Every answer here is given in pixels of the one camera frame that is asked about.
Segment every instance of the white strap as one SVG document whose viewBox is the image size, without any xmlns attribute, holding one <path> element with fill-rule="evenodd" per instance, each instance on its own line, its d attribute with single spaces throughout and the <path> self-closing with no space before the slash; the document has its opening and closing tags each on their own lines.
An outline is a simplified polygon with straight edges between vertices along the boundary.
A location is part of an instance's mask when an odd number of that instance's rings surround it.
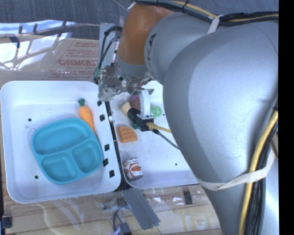
<svg viewBox="0 0 294 235">
<path fill-rule="evenodd" d="M 209 182 L 202 181 L 199 178 L 197 178 L 197 180 L 204 188 L 213 190 L 213 191 L 230 188 L 239 184 L 249 184 L 249 183 L 256 182 L 258 180 L 265 178 L 268 172 L 270 171 L 271 166 L 273 165 L 274 159 L 275 159 L 275 153 L 271 149 L 267 159 L 267 164 L 264 168 L 257 171 L 243 174 L 226 183 L 209 183 Z"/>
<path fill-rule="evenodd" d="M 214 18 L 211 22 L 210 28 L 207 32 L 207 34 L 210 34 L 212 32 L 215 32 L 218 28 L 219 22 L 220 22 L 220 17 L 222 17 L 223 15 L 218 15 L 216 18 Z"/>
<path fill-rule="evenodd" d="M 131 3 L 131 5 L 127 9 L 130 10 L 131 8 L 134 7 L 135 4 L 136 4 L 136 2 L 134 1 L 133 3 Z"/>
</svg>

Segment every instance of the gray robot arm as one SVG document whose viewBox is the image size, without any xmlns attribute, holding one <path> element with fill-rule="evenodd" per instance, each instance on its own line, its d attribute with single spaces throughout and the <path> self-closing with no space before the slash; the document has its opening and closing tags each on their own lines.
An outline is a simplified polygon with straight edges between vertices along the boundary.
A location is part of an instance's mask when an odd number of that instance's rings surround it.
<svg viewBox="0 0 294 235">
<path fill-rule="evenodd" d="M 278 22 L 219 26 L 183 13 L 150 30 L 145 65 L 117 55 L 122 88 L 152 78 L 163 84 L 173 137 L 200 180 L 227 182 L 248 172 L 255 146 L 278 98 Z M 279 234 L 278 159 L 266 176 L 261 234 Z M 225 235 L 240 233 L 245 184 L 205 189 Z"/>
</svg>

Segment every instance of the white tray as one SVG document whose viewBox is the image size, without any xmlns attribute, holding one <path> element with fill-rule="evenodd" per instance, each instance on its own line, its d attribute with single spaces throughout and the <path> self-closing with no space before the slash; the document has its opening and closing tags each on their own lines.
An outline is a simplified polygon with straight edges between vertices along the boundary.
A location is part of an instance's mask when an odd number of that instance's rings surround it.
<svg viewBox="0 0 294 235">
<path fill-rule="evenodd" d="M 40 170 L 30 141 L 34 131 L 56 120 L 79 117 L 78 99 L 86 99 L 97 138 L 108 164 L 102 170 L 66 185 L 49 181 Z M 12 81 L 0 91 L 6 183 L 19 203 L 34 203 L 111 192 L 121 182 L 114 141 L 104 104 L 97 105 L 98 87 L 84 81 Z"/>
<path fill-rule="evenodd" d="M 150 104 L 159 106 L 163 113 L 155 118 L 154 123 L 169 128 L 162 101 L 162 85 L 151 81 L 144 88 L 154 89 L 150 95 Z M 122 93 L 110 101 L 116 133 L 118 126 L 132 127 L 132 122 L 120 110 L 129 98 L 130 94 Z M 171 133 L 160 132 L 175 143 Z M 144 189 L 198 184 L 180 150 L 151 131 L 142 132 L 137 129 L 135 133 L 138 140 L 128 143 L 121 143 L 117 135 L 122 162 L 136 157 L 142 168 L 143 177 L 136 181 L 128 181 L 129 185 Z"/>
</svg>

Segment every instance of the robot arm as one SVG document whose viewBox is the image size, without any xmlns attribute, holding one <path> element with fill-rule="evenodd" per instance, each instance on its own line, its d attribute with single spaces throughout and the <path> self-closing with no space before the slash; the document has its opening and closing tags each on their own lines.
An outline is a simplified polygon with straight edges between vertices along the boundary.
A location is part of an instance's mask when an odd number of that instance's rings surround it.
<svg viewBox="0 0 294 235">
<path fill-rule="evenodd" d="M 270 14 L 264 21 L 223 23 L 207 34 L 211 22 L 190 14 L 134 5 L 113 69 L 117 86 L 130 94 L 150 79 L 163 84 L 170 129 L 194 175 L 227 182 L 248 172 L 277 102 L 278 22 Z M 278 159 L 266 176 L 264 213 L 255 229 L 242 223 L 245 186 L 204 187 L 222 232 L 278 234 Z"/>
</svg>

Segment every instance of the cable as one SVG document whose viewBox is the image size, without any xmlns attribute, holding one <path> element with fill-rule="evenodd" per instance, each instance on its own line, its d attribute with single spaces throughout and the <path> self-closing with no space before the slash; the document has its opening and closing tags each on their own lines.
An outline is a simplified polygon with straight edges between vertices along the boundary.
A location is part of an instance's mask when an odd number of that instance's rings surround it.
<svg viewBox="0 0 294 235">
<path fill-rule="evenodd" d="M 174 144 L 171 140 L 169 140 L 166 136 L 164 136 L 163 134 L 160 133 L 160 131 L 153 129 L 151 130 L 153 133 L 161 136 L 163 139 L 165 139 L 169 144 L 171 144 L 173 147 L 175 147 L 176 149 L 179 150 L 178 146 L 176 144 Z"/>
<path fill-rule="evenodd" d="M 266 166 L 267 159 L 270 149 L 271 140 L 276 133 L 278 128 L 278 121 L 275 123 L 274 127 L 272 128 L 266 143 L 264 145 L 263 151 L 261 152 L 257 170 L 262 169 Z M 265 198 L 266 198 L 266 179 L 262 179 L 258 182 L 253 184 L 251 200 L 248 207 L 248 212 L 246 216 L 245 222 L 245 235 L 248 234 L 260 234 L 262 229 L 264 211 L 265 211 Z"/>
<path fill-rule="evenodd" d="M 122 31 L 122 27 L 120 26 L 112 26 L 110 27 L 109 29 L 107 29 L 104 33 L 104 37 L 103 37 L 103 40 L 102 40 L 102 46 L 101 46 L 101 54 L 100 54 L 100 61 L 102 60 L 102 57 L 103 57 L 103 50 L 104 50 L 104 44 L 106 42 L 106 39 L 107 39 L 107 36 L 109 36 L 109 34 L 112 32 L 112 31 Z"/>
<path fill-rule="evenodd" d="M 212 22 L 217 17 L 216 14 L 210 13 L 200 7 L 191 5 L 189 3 L 180 1 L 167 1 L 167 0 L 133 0 L 142 5 L 154 5 L 162 7 L 175 12 L 187 13 L 196 18 L 202 19 L 207 22 Z M 255 13 L 232 13 L 220 17 L 219 25 L 222 26 L 235 26 L 240 24 L 247 24 L 260 21 L 278 21 L 278 11 L 266 11 Z"/>
<path fill-rule="evenodd" d="M 148 122 L 148 123 L 146 123 L 146 125 L 148 126 L 148 128 L 150 130 L 156 129 L 156 130 L 162 130 L 162 131 L 166 131 L 166 132 L 171 133 L 171 130 L 166 129 L 166 128 L 163 128 L 163 127 L 160 127 L 160 126 L 154 124 L 153 122 Z"/>
<path fill-rule="evenodd" d="M 249 166 L 249 172 L 253 172 L 257 168 L 258 160 L 260 157 L 261 152 L 263 151 L 264 145 L 266 144 L 266 140 L 268 139 L 268 136 L 270 135 L 272 129 L 274 128 L 276 122 L 278 121 L 278 111 L 274 110 L 273 114 L 271 115 L 268 124 L 266 125 L 265 129 L 263 130 L 261 137 L 256 145 L 254 154 L 251 159 L 251 163 Z M 240 220 L 240 229 L 239 233 L 240 235 L 244 234 L 244 229 L 245 229 L 245 221 L 246 221 L 246 214 L 247 214 L 247 209 L 251 197 L 251 192 L 252 192 L 252 186 L 253 183 L 249 183 L 245 187 L 245 194 L 244 194 L 244 199 L 243 199 L 243 206 L 242 206 L 242 213 L 241 213 L 241 220 Z"/>
<path fill-rule="evenodd" d="M 98 69 L 99 69 L 99 70 L 101 69 L 102 62 L 103 62 L 105 56 L 107 55 L 110 46 L 111 46 L 111 45 L 112 45 L 112 44 L 113 44 L 118 38 L 120 38 L 120 37 L 114 37 L 114 38 L 109 42 L 109 44 L 108 44 L 108 46 L 107 46 L 107 48 L 106 48 L 106 50 L 105 50 L 104 52 L 103 52 L 103 46 L 101 47 L 100 62 L 99 62 L 99 64 L 98 64 Z"/>
<path fill-rule="evenodd" d="M 113 225 L 113 230 L 115 231 L 115 234 L 119 234 L 120 231 L 123 232 L 123 234 L 127 234 L 130 235 L 131 232 L 129 231 L 129 227 L 127 225 L 126 222 L 122 222 L 122 220 L 120 219 L 118 212 L 122 209 L 122 208 L 127 208 L 129 209 L 128 205 L 122 205 L 119 208 L 117 208 L 114 213 L 113 213 L 113 221 L 112 221 L 112 225 Z M 116 227 L 116 219 L 118 218 L 120 225 L 118 227 Z"/>
</svg>

